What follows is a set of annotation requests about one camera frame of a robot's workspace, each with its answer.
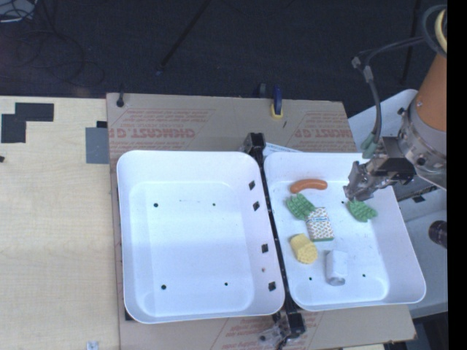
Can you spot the yellow toy corn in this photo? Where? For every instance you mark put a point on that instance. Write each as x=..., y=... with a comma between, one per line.
x=303, y=249

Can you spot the green and white patterned packet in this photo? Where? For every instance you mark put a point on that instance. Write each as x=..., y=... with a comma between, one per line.
x=320, y=225

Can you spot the brown cardboard board red print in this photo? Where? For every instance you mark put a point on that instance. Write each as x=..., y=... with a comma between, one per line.
x=204, y=130

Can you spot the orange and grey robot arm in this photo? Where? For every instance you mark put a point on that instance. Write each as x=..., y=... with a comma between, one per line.
x=432, y=93

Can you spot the orange toy sausage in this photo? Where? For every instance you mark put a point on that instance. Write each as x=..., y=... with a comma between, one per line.
x=308, y=185

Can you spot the white paper slip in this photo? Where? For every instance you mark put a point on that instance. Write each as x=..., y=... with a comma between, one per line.
x=282, y=147

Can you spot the white plastic tray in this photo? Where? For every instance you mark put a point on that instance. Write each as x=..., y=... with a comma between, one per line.
x=197, y=239
x=365, y=253

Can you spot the green toy vegetable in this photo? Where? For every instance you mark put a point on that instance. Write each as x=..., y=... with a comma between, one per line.
x=300, y=206
x=361, y=210

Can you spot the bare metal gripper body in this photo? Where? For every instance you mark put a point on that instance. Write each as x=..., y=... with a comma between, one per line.
x=396, y=166

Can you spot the thin black rod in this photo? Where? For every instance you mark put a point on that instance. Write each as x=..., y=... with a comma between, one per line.
x=271, y=210

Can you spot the black cylinder on white bracket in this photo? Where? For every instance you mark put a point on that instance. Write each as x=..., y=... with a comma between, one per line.
x=439, y=233

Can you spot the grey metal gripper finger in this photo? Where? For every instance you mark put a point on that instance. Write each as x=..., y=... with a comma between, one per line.
x=353, y=181
x=366, y=191

